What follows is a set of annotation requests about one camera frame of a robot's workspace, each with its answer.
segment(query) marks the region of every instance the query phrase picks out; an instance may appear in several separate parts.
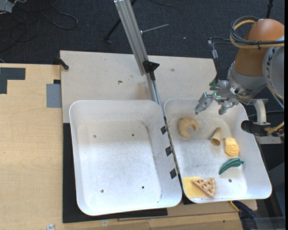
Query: green pepper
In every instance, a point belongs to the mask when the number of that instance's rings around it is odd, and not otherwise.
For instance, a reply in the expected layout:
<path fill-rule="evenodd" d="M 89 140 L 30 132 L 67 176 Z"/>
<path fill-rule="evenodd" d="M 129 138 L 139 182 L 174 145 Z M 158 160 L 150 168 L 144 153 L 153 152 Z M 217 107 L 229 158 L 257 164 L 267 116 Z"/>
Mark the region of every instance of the green pepper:
<path fill-rule="evenodd" d="M 240 160 L 239 158 L 230 159 L 222 165 L 219 171 L 219 174 L 223 173 L 225 170 L 229 169 L 230 167 L 238 167 L 241 164 L 244 164 L 244 161 Z"/>

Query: croissant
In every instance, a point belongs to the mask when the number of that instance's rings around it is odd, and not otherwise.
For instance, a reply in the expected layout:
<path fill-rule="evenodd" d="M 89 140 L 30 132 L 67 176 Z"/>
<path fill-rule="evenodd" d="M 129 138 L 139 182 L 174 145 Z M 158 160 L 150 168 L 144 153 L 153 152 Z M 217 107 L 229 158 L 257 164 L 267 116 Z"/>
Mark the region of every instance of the croissant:
<path fill-rule="evenodd" d="M 178 123 L 178 131 L 182 137 L 190 138 L 191 135 L 188 133 L 188 128 L 192 126 L 195 131 L 199 129 L 198 122 L 190 117 L 185 117 Z"/>

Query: metal rod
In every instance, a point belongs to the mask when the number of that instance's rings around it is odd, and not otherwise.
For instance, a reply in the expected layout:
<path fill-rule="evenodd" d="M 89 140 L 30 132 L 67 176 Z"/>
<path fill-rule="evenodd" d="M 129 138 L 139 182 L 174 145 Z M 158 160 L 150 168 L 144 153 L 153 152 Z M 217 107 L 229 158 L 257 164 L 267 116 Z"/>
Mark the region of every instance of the metal rod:
<path fill-rule="evenodd" d="M 270 12 L 271 12 L 272 7 L 273 7 L 273 0 L 269 0 L 268 11 L 267 11 L 267 16 L 266 16 L 267 19 L 270 17 Z"/>
<path fill-rule="evenodd" d="M 140 73 L 141 75 L 146 75 L 152 98 L 160 105 L 155 80 L 151 78 L 150 73 L 146 72 L 144 68 L 144 62 L 148 61 L 148 56 L 130 0 L 114 0 L 114 3 L 118 10 L 121 23 L 124 26 L 125 33 L 138 64 Z"/>
<path fill-rule="evenodd" d="M 155 30 L 155 29 L 158 29 L 158 28 L 161 28 L 163 26 L 167 26 L 168 24 L 165 24 L 165 25 L 161 25 L 161 26 L 157 26 L 157 27 L 154 27 L 154 28 L 151 28 L 151 29 L 148 29 L 148 30 L 145 30 L 145 31 L 141 31 L 141 33 L 145 33 L 145 32 L 149 32 L 149 31 L 152 31 L 152 30 Z"/>
<path fill-rule="evenodd" d="M 134 5 L 134 3 L 136 2 L 137 0 L 132 0 L 131 2 L 131 5 Z M 110 36 L 112 35 L 112 33 L 115 31 L 115 29 L 118 27 L 118 25 L 120 24 L 121 20 L 119 19 L 115 25 L 111 28 L 111 30 L 108 32 L 108 34 L 105 36 L 105 40 L 108 42 L 109 39 L 110 39 Z"/>

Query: cheese slice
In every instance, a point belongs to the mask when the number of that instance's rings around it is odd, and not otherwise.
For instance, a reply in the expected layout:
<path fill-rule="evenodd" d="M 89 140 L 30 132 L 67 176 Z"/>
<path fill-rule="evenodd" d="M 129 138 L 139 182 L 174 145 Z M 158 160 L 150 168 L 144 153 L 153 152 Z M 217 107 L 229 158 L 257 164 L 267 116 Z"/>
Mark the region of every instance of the cheese slice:
<path fill-rule="evenodd" d="M 192 180 L 198 180 L 200 177 L 183 177 L 182 184 L 184 188 L 184 193 L 187 198 L 193 197 L 203 197 L 205 194 L 197 187 L 192 184 Z"/>

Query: ice cream cone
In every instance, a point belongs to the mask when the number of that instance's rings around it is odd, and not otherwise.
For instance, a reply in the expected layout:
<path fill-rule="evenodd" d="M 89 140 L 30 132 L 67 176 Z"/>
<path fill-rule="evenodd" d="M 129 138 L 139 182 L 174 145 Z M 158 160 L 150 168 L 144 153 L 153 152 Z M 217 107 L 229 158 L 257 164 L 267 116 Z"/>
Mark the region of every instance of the ice cream cone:
<path fill-rule="evenodd" d="M 215 133 L 212 136 L 210 141 L 213 145 L 219 146 L 221 143 L 221 140 L 222 140 L 222 128 L 218 127 L 218 128 L 216 128 Z"/>

